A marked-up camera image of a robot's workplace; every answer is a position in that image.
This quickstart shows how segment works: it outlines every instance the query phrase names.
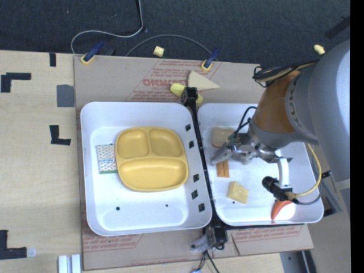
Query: yellow cable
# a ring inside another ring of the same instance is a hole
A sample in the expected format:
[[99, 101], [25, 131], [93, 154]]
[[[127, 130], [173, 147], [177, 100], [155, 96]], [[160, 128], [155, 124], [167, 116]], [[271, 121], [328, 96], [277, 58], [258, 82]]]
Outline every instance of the yellow cable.
[[321, 182], [321, 165], [320, 165], [320, 162], [315, 154], [315, 152], [313, 151], [313, 148], [308, 144], [307, 145], [308, 149], [310, 150], [315, 162], [316, 162], [316, 165], [317, 165], [317, 169], [318, 169], [318, 179], [315, 183], [315, 185], [310, 189], [310, 190], [307, 190], [306, 192], [302, 192], [302, 193], [293, 193], [293, 192], [287, 192], [286, 195], [288, 197], [289, 200], [292, 200], [294, 198], [298, 198], [298, 197], [301, 197], [301, 196], [305, 196], [307, 194], [310, 194], [311, 192], [313, 192], [320, 184]]

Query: divided yellow plate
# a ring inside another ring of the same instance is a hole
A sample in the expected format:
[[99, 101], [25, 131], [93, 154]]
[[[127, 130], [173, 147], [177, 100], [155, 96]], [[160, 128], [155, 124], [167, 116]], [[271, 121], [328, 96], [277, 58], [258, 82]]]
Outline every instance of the divided yellow plate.
[[134, 191], [163, 191], [186, 182], [188, 163], [180, 137], [155, 126], [121, 131], [115, 143], [121, 182]]

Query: cardboard box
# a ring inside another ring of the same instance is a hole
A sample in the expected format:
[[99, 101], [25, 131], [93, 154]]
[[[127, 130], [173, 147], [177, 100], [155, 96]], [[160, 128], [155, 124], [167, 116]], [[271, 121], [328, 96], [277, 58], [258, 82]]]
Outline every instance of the cardboard box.
[[[77, 141], [82, 207], [82, 248], [84, 270], [199, 260], [201, 253], [190, 252], [191, 242], [202, 236], [202, 229], [164, 233], [102, 237], [88, 227], [85, 211], [84, 175], [79, 114], [93, 101], [174, 102], [169, 91], [173, 82], [187, 84], [195, 71], [220, 86], [201, 92], [204, 100], [220, 103], [258, 103], [264, 89], [253, 79], [254, 64], [214, 62], [204, 73], [200, 61], [143, 59], [97, 56], [90, 65], [74, 58], [77, 111]], [[268, 254], [312, 249], [307, 225], [256, 227], [228, 230], [224, 250], [212, 252], [214, 258]]]

